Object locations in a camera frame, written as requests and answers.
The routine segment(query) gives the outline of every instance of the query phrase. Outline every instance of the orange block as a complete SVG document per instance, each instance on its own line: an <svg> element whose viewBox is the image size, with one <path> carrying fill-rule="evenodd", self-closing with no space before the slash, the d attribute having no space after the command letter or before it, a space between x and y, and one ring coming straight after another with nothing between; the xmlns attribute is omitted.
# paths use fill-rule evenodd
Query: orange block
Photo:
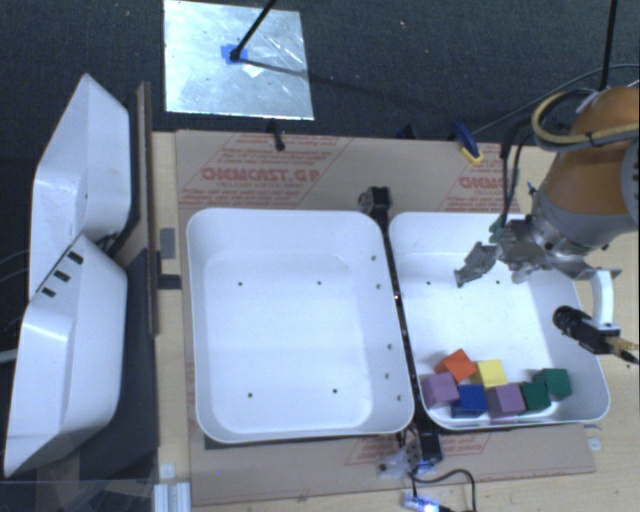
<svg viewBox="0 0 640 512"><path fill-rule="evenodd" d="M469 359L464 350L458 349L450 356L445 357L435 367L436 373L449 372L456 382L471 377L478 371L476 365Z"/></svg>

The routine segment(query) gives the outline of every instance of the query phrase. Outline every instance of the black carpet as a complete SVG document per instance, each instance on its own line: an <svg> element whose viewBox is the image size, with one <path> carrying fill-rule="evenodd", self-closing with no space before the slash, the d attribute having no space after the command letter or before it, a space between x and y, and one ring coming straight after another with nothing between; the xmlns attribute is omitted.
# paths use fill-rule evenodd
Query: black carpet
<svg viewBox="0 0 640 512"><path fill-rule="evenodd" d="M598 68L609 2L281 0L278 8L300 12L316 115L280 123L287 133L394 137L412 122L419 137L444 138L454 118L477 130ZM612 63L639 61L639 26L640 2L621 0ZM264 131L261 119L164 112L163 50L161 0L0 3L0 261L28 246L33 173L85 72L123 102L149 81L156 130ZM637 69L610 76L612 84L637 77ZM497 141L505 126L478 139ZM25 264L24 255L1 264L0 280ZM3 348L15 345L18 323L8 324L24 308L25 277L0 281ZM0 384L6 404L8 379Z"/></svg>

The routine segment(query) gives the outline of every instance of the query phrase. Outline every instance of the metal plate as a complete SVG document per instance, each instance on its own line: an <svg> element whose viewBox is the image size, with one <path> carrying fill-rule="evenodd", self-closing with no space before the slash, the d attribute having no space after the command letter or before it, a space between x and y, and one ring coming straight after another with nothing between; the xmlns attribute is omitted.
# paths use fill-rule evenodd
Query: metal plate
<svg viewBox="0 0 640 512"><path fill-rule="evenodd" d="M169 112L313 120L300 15L271 11L229 63L260 9L165 1L165 100Z"/></svg>

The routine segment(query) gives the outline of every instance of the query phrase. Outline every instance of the yellow block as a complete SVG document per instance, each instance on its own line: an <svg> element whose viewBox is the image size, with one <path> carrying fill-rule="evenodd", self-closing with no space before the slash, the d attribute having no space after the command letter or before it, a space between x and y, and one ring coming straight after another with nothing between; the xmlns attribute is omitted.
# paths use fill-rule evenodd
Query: yellow block
<svg viewBox="0 0 640 512"><path fill-rule="evenodd" d="M472 382L482 384L485 389L494 388L508 384L507 376L504 374L502 363L499 359L476 362L478 372L471 378Z"/></svg>

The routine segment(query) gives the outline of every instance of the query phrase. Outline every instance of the cube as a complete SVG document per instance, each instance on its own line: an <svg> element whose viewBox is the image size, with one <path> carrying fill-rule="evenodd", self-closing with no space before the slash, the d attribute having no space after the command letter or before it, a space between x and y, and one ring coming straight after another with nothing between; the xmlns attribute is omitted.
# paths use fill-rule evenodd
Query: cube
<svg viewBox="0 0 640 512"><path fill-rule="evenodd" d="M547 386L547 392L553 400L562 400L571 394L569 374L562 368L545 368L533 376L533 382Z"/></svg>
<svg viewBox="0 0 640 512"><path fill-rule="evenodd" d="M471 379L474 384L482 384L485 389L489 389L496 386L504 386L508 383L499 359L478 361L476 366L478 367L478 373Z"/></svg>
<svg viewBox="0 0 640 512"><path fill-rule="evenodd" d="M458 386L460 398L451 404L452 418L477 418L487 412L487 397L479 384Z"/></svg>
<svg viewBox="0 0 640 512"><path fill-rule="evenodd" d="M458 386L449 372L428 375L420 382L422 397L427 407L450 404L460 398Z"/></svg>
<svg viewBox="0 0 640 512"><path fill-rule="evenodd" d="M440 361L435 371L436 373L449 372L456 382L460 382L476 373L477 368L464 350L458 349Z"/></svg>
<svg viewBox="0 0 640 512"><path fill-rule="evenodd" d="M489 389L487 391L487 405L489 416L492 418L515 416L527 409L518 384L505 384Z"/></svg>
<svg viewBox="0 0 640 512"><path fill-rule="evenodd" d="M542 411L551 405L547 386L540 382L523 382L520 391L527 407L525 412Z"/></svg>

